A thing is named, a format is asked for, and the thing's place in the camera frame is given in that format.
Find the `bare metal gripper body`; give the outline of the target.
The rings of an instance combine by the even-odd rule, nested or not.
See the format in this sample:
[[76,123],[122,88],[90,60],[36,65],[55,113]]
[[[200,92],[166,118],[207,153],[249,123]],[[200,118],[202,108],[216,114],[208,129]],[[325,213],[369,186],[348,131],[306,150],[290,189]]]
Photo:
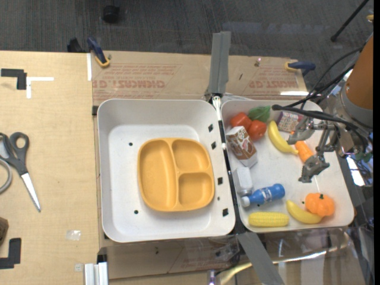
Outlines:
[[336,153],[364,158],[372,132],[372,111],[352,103],[346,95],[328,96],[325,111],[342,120],[335,122],[335,132],[330,135]]

